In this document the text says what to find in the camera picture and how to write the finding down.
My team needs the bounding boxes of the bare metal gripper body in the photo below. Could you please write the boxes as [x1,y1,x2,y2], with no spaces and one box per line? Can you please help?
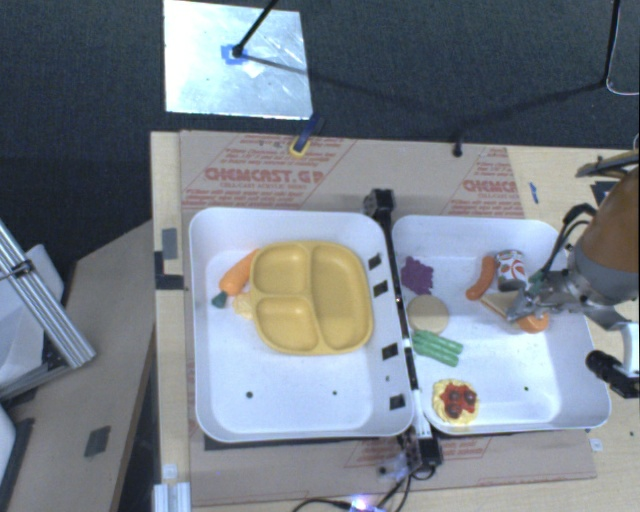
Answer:
[530,272,626,329]

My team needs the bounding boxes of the orange curved toy food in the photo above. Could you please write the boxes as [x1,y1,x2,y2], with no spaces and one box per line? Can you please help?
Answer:
[516,312,551,335]

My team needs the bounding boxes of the tan bread slice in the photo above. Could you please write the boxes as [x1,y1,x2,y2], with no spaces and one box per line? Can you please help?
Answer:
[479,291,522,319]

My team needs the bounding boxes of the red and white can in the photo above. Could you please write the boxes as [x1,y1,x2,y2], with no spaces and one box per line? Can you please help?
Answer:
[494,249,528,293]

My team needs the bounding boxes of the orange sausage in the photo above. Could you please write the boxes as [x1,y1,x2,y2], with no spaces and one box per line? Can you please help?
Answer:
[465,255,498,302]

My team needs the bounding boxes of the white plastic tray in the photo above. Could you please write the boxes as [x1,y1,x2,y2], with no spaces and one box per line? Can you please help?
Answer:
[391,214,613,436]
[188,206,416,444]

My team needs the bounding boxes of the green beans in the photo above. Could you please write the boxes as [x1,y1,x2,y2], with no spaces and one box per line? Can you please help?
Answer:
[410,329,465,369]

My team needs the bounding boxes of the tan round biscuit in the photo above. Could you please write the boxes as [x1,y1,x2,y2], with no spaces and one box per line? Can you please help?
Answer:
[405,294,451,335]

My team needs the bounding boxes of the purple grapes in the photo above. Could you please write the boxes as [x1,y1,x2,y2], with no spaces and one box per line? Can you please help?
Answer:
[399,256,436,297]

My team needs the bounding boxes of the yellow spaghetti with meatballs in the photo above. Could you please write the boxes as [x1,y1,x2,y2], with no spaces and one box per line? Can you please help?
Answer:
[431,378,481,428]

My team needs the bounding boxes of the thin black and white rod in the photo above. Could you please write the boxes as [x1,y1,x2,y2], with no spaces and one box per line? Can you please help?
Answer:
[374,209,427,441]

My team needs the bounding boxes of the yellow divided plate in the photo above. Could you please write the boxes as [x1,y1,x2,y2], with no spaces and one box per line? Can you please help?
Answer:
[248,240,376,357]

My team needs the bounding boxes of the brown cardboard board red print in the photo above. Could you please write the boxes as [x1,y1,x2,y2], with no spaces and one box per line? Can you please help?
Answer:
[177,130,599,507]

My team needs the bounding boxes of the pale yellow toy food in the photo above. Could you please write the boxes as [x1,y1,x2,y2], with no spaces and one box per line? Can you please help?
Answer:
[231,292,259,322]

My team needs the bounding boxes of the orange carrot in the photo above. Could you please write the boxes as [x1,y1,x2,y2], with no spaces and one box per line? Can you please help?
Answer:
[211,248,262,309]

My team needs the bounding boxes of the black cylinder on white bracket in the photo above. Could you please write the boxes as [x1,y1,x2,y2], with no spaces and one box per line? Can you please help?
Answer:
[585,320,640,399]

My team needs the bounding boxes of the black block with thin wires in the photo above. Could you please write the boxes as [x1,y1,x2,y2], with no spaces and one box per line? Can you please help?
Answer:
[363,188,397,218]
[396,432,444,475]

